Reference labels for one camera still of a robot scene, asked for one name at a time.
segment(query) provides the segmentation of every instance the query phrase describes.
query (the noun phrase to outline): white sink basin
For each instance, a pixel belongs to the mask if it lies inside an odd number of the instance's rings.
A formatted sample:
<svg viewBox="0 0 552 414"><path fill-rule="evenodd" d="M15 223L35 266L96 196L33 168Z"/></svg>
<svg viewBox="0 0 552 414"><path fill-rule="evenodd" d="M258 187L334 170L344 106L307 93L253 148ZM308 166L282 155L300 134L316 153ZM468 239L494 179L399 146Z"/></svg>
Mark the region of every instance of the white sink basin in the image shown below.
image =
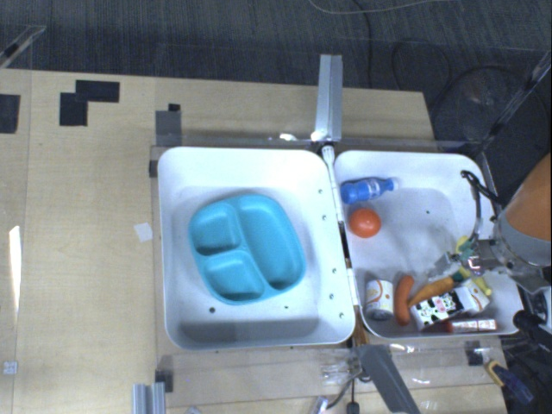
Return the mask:
<svg viewBox="0 0 552 414"><path fill-rule="evenodd" d="M298 150L176 147L158 166L166 331L181 348L332 344L354 327L352 300L326 166ZM303 247L306 271L291 290L225 304L206 288L188 239L207 204L258 193L277 201Z"/></svg>
<svg viewBox="0 0 552 414"><path fill-rule="evenodd" d="M345 152L336 160L339 184L366 177L399 181L399 188L372 201L344 206L348 216L355 208L375 210L382 221L376 236L362 239L347 228L351 262L359 284L361 302L364 285L370 279L385 279L397 284L401 274L410 274L416 283L413 291L424 285L427 272L445 252L454 252L463 235L470 236L475 222L475 202L462 170L474 173L483 181L478 166L457 154L416 154L406 152ZM483 230L481 239L492 234L492 206L481 197ZM518 289L505 273L487 273L492 288L491 304L480 314L497 320L494 334L517 331L513 316L522 309ZM400 327L393 320L365 320L370 330L381 337L397 339L413 336L445 336L443 333L420 333L414 322Z"/></svg>

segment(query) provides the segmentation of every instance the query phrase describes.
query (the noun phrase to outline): wooden countertop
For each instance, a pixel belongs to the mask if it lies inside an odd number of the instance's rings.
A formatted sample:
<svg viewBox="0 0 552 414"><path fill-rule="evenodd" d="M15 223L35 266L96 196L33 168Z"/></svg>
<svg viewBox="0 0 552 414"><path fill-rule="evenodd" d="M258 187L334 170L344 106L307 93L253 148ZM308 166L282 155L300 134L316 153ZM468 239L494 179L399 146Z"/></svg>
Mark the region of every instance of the wooden countertop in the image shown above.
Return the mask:
<svg viewBox="0 0 552 414"><path fill-rule="evenodd" d="M6 72L13 81L28 79L24 71ZM61 127L60 93L74 92L76 79L118 81L120 101L89 103L88 127ZM152 223L154 112L180 104L187 131L303 134L314 124L317 88L62 72L32 72L29 81L19 88L31 125L13 412L130 412L132 385L153 383L158 363L153 244L135 232L136 224ZM433 137L418 93L346 89L343 123L354 136ZM9 149L13 136L0 142ZM17 182L17 173L2 170L3 179ZM488 342L498 353L499 341ZM305 374L300 397L273 398L278 392L260 389L248 352L241 354L243 366L231 371L213 354L199 373L204 380L192 382L201 392L188 401L167 394L167 412L184 413L188 404L203 414L308 412L318 375ZM189 363L191 356L183 357ZM505 412L500 389L484 374L478 367L477 385L420 384L412 395L426 411ZM386 412L371 384L359 391L363 409Z"/></svg>

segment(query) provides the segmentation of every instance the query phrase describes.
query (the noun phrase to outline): hot dog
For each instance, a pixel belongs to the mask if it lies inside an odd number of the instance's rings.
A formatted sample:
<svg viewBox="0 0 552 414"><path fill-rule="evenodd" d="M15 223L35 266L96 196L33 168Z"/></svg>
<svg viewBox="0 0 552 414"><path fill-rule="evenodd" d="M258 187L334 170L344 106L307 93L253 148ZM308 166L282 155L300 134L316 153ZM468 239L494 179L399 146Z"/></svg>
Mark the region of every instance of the hot dog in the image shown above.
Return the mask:
<svg viewBox="0 0 552 414"><path fill-rule="evenodd" d="M414 285L414 278L409 274L403 276L395 289L394 315L400 326L408 325L411 321L411 314L408 309L408 295Z"/></svg>

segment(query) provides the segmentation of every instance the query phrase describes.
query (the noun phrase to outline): blue plastic tray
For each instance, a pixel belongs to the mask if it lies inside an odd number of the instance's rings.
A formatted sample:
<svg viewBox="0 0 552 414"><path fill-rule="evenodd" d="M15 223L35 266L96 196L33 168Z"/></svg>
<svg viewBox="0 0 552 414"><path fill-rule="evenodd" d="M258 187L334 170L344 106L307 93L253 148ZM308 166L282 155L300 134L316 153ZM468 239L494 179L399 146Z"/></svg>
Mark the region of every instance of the blue plastic tray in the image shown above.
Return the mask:
<svg viewBox="0 0 552 414"><path fill-rule="evenodd" d="M205 285L227 304L276 296L304 277L304 253L292 223L263 195L203 207L191 218L189 239Z"/></svg>

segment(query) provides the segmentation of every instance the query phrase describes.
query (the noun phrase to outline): cable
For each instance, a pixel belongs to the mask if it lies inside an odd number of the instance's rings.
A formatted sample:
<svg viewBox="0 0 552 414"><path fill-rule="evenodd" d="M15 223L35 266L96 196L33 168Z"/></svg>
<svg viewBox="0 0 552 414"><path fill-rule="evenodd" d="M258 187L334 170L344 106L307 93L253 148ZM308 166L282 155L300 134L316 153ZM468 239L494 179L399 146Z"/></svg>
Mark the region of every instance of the cable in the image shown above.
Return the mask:
<svg viewBox="0 0 552 414"><path fill-rule="evenodd" d="M349 378L349 380L347 380L347 382L345 383L345 385L343 386L342 390L339 391L339 393L336 395L336 398L334 398L331 402L328 402L328 406L326 407L326 409L330 409L330 408L333 408L334 406L336 406L340 401L341 399L343 398L343 396L345 395L345 392L347 392L347 390L349 389L349 387L351 386L351 384L353 383L353 381L361 376L363 373L363 371L360 371L358 372L357 374L351 376Z"/></svg>
<svg viewBox="0 0 552 414"><path fill-rule="evenodd" d="M469 241L471 242L471 247L474 248L475 243L480 239L480 232L481 232L481 195L480 195L480 189L486 189L488 193L491 193L488 191L486 187L483 187L481 185L481 182L478 180L478 178L468 170L462 170L460 172L460 175L467 179L467 182L470 184L470 187L472 188L472 195L474 196L475 201L475 224L474 224L474 230L472 231L472 234L469 237Z"/></svg>
<svg viewBox="0 0 552 414"><path fill-rule="evenodd" d="M351 16L353 14L376 14L376 13L380 13L380 12L388 12L388 11L393 11L393 10L397 10L397 9L410 8L412 6L418 6L420 4L426 4L426 3L466 2L466 1L470 1L470 0L421 0L419 2L400 4L398 6L391 6L391 7L388 7L388 8L363 9L363 10L354 10L354 11L329 10L329 9L322 8L321 6L318 6L312 0L308 0L308 1L313 7L315 7L319 11L322 11L325 14L331 14L333 16Z"/></svg>
<svg viewBox="0 0 552 414"><path fill-rule="evenodd" d="M362 5L357 0L350 0L354 6L359 8L361 11L364 9L362 8ZM370 19L368 18L368 14L366 12L362 12L362 15L364 16L364 20L366 21L367 25L367 31L368 31L368 56L367 56L367 77L368 77L368 89L372 88L372 57L373 57L373 51L372 51L372 27L370 26Z"/></svg>
<svg viewBox="0 0 552 414"><path fill-rule="evenodd" d="M351 386L351 401L347 403L347 414L361 414L361 406L354 401L354 380Z"/></svg>
<svg viewBox="0 0 552 414"><path fill-rule="evenodd" d="M466 181L475 189L475 191L481 193L481 195L490 199L494 203L500 204L499 197L492 193L492 191L487 189L483 184L481 184L480 179L477 178L473 173L469 172L468 170L462 170L460 172L460 175L466 179Z"/></svg>

